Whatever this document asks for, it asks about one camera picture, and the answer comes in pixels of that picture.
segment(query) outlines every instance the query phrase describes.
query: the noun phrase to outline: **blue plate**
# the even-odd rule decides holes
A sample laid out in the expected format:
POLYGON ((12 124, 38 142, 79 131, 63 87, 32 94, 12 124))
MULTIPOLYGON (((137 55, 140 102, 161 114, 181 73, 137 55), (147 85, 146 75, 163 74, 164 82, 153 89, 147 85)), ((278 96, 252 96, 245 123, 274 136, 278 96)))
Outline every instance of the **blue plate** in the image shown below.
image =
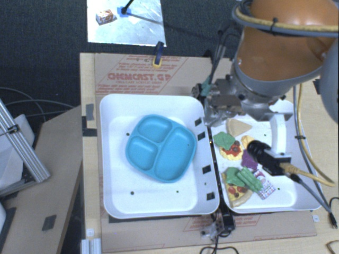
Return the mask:
POLYGON ((166 183, 179 180, 191 163, 197 140, 186 127, 159 115, 143 117, 126 146, 129 163, 166 183))

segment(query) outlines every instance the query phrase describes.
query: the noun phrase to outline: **white tray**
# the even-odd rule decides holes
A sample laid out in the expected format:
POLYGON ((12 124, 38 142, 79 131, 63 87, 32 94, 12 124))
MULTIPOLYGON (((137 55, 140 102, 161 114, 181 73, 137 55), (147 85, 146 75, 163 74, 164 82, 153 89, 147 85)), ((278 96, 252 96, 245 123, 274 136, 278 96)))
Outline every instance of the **white tray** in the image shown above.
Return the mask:
MULTIPOLYGON (((274 106, 271 107, 274 112, 281 113, 293 113, 293 105, 288 101, 279 100, 274 106)), ((250 135, 256 140, 264 142, 271 146, 272 143, 272 132, 269 122, 257 122, 252 119, 250 116, 236 116, 235 119, 245 122, 249 125, 252 125, 252 128, 237 136, 236 140, 241 143, 241 138, 244 135, 250 135)), ((219 127, 211 128, 212 134, 215 135, 221 131, 226 132, 226 126, 221 125, 219 127)), ((298 168, 308 171, 306 164, 302 158, 298 141, 295 138, 295 123, 293 116, 286 122, 287 130, 287 147, 286 153, 290 153, 292 156, 291 163, 298 168)), ((239 161, 229 161, 223 158, 219 153, 219 148, 215 146, 217 163, 219 172, 224 172, 228 167, 238 167, 241 168, 241 160, 239 161)), ((281 211, 300 211, 300 210, 315 210, 320 207, 320 204, 299 184, 293 182, 286 176, 271 176, 265 172, 261 165, 259 169, 264 173, 266 178, 274 185, 276 190, 264 200, 261 200, 257 194, 253 194, 251 198, 244 204, 239 207, 231 208, 236 213, 245 214, 245 213, 267 213, 267 212, 281 212, 281 211)), ((316 193, 317 189, 314 182, 304 176, 301 176, 301 179, 308 184, 316 193)), ((229 200, 227 197, 227 192, 225 190, 224 184, 222 184, 222 191, 225 197, 226 204, 230 207, 229 200)))
POLYGON ((104 206, 110 215, 118 219, 200 215, 218 208, 218 186, 203 117, 201 103, 188 96, 111 94, 101 100, 104 206), (167 117, 197 137, 192 163, 175 183, 153 179, 126 159, 128 134, 149 114, 167 117))

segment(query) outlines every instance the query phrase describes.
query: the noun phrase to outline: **small box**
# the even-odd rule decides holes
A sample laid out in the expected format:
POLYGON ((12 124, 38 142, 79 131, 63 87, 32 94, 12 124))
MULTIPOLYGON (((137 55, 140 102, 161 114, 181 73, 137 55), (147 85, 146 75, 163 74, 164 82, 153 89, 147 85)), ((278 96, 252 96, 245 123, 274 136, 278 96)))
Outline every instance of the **small box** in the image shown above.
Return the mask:
POLYGON ((96 14, 96 21, 99 25, 111 23, 114 21, 114 15, 111 10, 100 11, 96 14))

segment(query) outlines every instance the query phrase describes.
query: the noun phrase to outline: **yellow cable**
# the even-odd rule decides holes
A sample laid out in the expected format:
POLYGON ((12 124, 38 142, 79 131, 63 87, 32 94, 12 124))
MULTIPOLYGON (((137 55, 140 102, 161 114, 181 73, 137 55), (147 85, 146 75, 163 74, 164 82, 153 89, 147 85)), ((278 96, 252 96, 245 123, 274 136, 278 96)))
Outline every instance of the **yellow cable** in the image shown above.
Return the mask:
POLYGON ((258 19, 255 17, 247 16, 243 14, 239 7, 235 9, 236 16, 249 23, 253 24, 259 24, 259 25, 266 25, 266 26, 272 26, 277 28, 283 28, 283 29, 291 29, 291 30, 301 30, 301 31, 312 31, 312 32, 339 32, 338 25, 297 25, 297 24, 288 24, 288 23, 274 23, 273 21, 268 21, 264 19, 258 19))
MULTIPOLYGON (((298 120, 298 128, 299 128, 299 132, 297 133, 298 136, 302 136, 301 133, 301 93, 302 93, 302 84, 299 85, 299 95, 298 95, 298 102, 297 102, 297 120, 298 120)), ((330 187, 334 187, 335 183, 334 181, 332 181, 330 178, 328 178, 321 170, 320 168, 316 165, 316 163, 314 162, 312 156, 309 154, 308 149, 306 148, 306 144, 304 139, 301 139, 301 145, 302 148, 306 154, 306 157, 308 158, 308 160, 310 161, 310 163, 312 164, 312 166, 314 167, 314 169, 324 178, 321 179, 313 174, 307 173, 305 171, 302 171, 300 169, 298 169, 297 167, 294 167, 293 165, 289 164, 289 165, 285 165, 286 163, 283 163, 283 165, 281 166, 281 168, 283 168, 286 172, 288 173, 294 173, 294 174, 301 174, 304 176, 307 176, 313 180, 316 180, 324 185, 330 186, 330 187)))

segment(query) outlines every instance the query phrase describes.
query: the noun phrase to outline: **metal sheet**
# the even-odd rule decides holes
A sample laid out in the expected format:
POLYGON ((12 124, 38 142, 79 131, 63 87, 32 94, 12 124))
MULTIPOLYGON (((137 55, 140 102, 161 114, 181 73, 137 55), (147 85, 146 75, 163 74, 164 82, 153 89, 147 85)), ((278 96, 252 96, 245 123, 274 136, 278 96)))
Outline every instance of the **metal sheet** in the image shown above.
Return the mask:
POLYGON ((88 41, 96 43, 155 46, 165 43, 165 31, 160 0, 134 0, 131 14, 120 16, 118 8, 129 0, 87 0, 88 41), (99 25, 96 14, 111 10, 117 17, 113 22, 99 25))

